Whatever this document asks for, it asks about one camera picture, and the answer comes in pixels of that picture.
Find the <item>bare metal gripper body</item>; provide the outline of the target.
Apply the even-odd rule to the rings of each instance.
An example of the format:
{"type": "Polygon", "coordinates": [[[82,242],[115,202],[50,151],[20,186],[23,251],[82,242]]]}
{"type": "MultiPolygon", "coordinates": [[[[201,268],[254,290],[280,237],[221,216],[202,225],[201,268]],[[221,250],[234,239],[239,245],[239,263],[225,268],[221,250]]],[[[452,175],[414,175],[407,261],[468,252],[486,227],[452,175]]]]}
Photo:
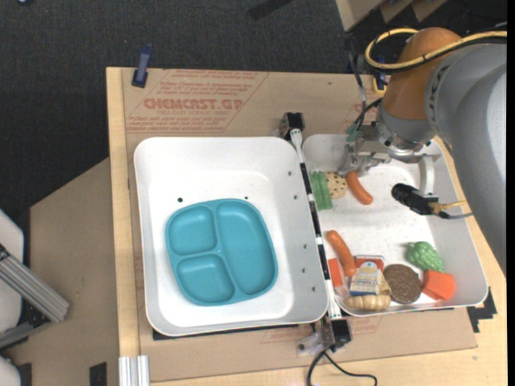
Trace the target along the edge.
{"type": "Polygon", "coordinates": [[[353,145],[354,162],[416,162],[427,139],[413,141],[399,136],[385,125],[364,125],[353,145]]]}

